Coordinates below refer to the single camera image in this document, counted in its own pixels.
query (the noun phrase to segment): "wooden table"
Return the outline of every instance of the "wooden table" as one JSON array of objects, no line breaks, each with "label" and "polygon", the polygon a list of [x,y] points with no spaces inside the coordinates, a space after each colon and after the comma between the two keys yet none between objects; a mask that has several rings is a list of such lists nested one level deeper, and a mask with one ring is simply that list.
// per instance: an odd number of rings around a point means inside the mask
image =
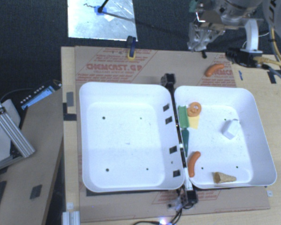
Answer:
[{"label": "wooden table", "polygon": [[[22,132],[36,152],[0,174],[0,225],[44,225],[62,155],[61,90],[28,108]],[[39,196],[31,199],[33,188]]]},{"label": "wooden table", "polygon": [[[185,52],[167,52],[168,59],[171,54],[179,58],[186,56]],[[65,103],[67,91],[75,91],[75,64],[74,48],[62,48],[62,76],[63,76],[63,102]],[[274,164],[277,171],[277,181],[268,190],[273,193],[269,197],[271,209],[242,211],[230,213],[215,213],[205,215],[182,216],[179,225],[281,225],[281,80],[276,78],[277,83],[271,84],[267,73],[261,69],[247,69],[238,65],[232,65],[232,71],[236,86],[249,90],[255,97],[260,118],[272,153]],[[202,77],[203,72],[196,74]],[[68,107],[68,113],[76,113],[76,104]],[[66,202],[67,211],[79,211],[79,184],[78,184],[78,157],[77,157],[77,132],[76,122],[65,121],[64,140],[65,140],[65,175],[66,175]],[[104,221],[95,223],[83,223],[83,225],[131,225],[137,220]]]}]

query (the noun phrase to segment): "toy sausage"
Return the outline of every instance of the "toy sausage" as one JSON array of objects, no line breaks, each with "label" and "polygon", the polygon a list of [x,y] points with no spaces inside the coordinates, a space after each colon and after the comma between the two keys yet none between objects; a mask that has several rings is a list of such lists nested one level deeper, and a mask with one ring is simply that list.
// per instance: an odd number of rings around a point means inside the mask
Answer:
[{"label": "toy sausage", "polygon": [[205,72],[205,76],[210,77],[216,70],[223,69],[224,67],[225,65],[222,63],[214,64],[207,69],[207,71]]},{"label": "toy sausage", "polygon": [[195,163],[197,162],[198,158],[201,156],[201,153],[199,151],[195,152],[191,159],[188,161],[188,174],[190,178],[193,178],[195,176]]}]

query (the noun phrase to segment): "plastic food container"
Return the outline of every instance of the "plastic food container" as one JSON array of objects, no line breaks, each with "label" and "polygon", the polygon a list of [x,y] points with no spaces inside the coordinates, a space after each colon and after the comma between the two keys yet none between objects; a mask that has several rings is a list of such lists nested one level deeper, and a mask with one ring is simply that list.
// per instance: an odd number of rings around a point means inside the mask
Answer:
[{"label": "plastic food container", "polygon": [[184,182],[170,93],[159,85],[80,89],[82,179],[94,192],[168,190]]},{"label": "plastic food container", "polygon": [[[193,185],[202,189],[268,186],[276,181],[276,170],[253,95],[241,88],[181,86],[175,91],[177,105],[199,102],[198,129],[189,130],[188,159],[201,152],[195,164]],[[227,122],[239,120],[232,139],[223,134]],[[237,178],[216,184],[214,172]]]},{"label": "plastic food container", "polygon": [[[182,165],[170,93],[160,85],[90,82],[80,89],[82,179],[93,192],[169,190],[182,186]],[[197,129],[189,130],[189,159],[195,151],[193,185],[202,189],[266,186],[276,170],[253,95],[238,88],[182,86],[178,106],[199,102]],[[239,120],[232,139],[225,123]],[[216,184],[214,172],[235,176]]]}]

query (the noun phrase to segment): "black connector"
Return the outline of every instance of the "black connector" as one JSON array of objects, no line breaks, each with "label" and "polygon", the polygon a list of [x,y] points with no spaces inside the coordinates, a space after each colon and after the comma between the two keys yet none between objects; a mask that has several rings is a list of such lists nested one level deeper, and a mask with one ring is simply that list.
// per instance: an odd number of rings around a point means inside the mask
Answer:
[{"label": "black connector", "polygon": [[186,195],[187,195],[188,204],[185,206],[185,208],[192,207],[194,204],[198,202],[198,197],[195,190],[186,191]]},{"label": "black connector", "polygon": [[160,80],[160,85],[168,88],[176,83],[175,74],[166,73]]},{"label": "black connector", "polygon": [[270,69],[270,66],[267,65],[267,64],[262,64],[262,65],[261,65],[261,68],[264,69],[264,70],[269,70],[269,69]]},{"label": "black connector", "polygon": [[226,58],[229,61],[247,68],[256,68],[258,63],[253,58],[261,55],[260,52],[245,52],[239,48],[229,48],[226,51]]},{"label": "black connector", "polygon": [[205,51],[206,51],[206,50],[201,51],[201,52],[202,52],[202,58],[204,58],[204,59],[207,58],[207,55],[206,55],[206,52],[205,52]]}]

